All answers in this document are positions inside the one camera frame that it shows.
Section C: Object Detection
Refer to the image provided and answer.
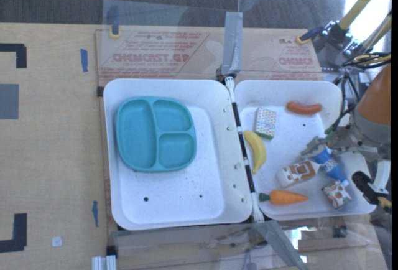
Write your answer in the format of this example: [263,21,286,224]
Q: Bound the black cylinder on white bracket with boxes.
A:
[351,159,391,206]

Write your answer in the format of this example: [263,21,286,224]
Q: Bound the yellow banana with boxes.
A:
[243,129,268,175]

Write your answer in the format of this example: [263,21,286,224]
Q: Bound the thin black and white rod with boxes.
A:
[224,75,266,224]

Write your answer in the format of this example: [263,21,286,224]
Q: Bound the orange sausage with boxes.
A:
[285,101,323,116]

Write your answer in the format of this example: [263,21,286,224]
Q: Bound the white carton with orange print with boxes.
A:
[321,179,353,210]

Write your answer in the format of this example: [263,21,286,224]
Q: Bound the blue and white bottle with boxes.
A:
[312,146,351,188]

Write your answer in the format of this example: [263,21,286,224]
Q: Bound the orange carrot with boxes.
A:
[258,189,310,207]

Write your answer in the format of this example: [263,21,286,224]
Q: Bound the brown and white carton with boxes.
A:
[275,159,322,190]

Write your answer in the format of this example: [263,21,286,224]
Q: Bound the white patterned carton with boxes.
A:
[252,106,277,141]

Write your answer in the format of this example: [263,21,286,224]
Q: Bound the white plastic tray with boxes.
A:
[233,79,378,222]
[103,78,254,231]

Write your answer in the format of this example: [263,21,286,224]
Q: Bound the brown cardboard board red print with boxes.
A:
[95,25,325,234]

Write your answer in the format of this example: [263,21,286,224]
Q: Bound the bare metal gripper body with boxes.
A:
[325,126,384,155]

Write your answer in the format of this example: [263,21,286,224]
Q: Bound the blue divided plate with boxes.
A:
[115,96,198,174]

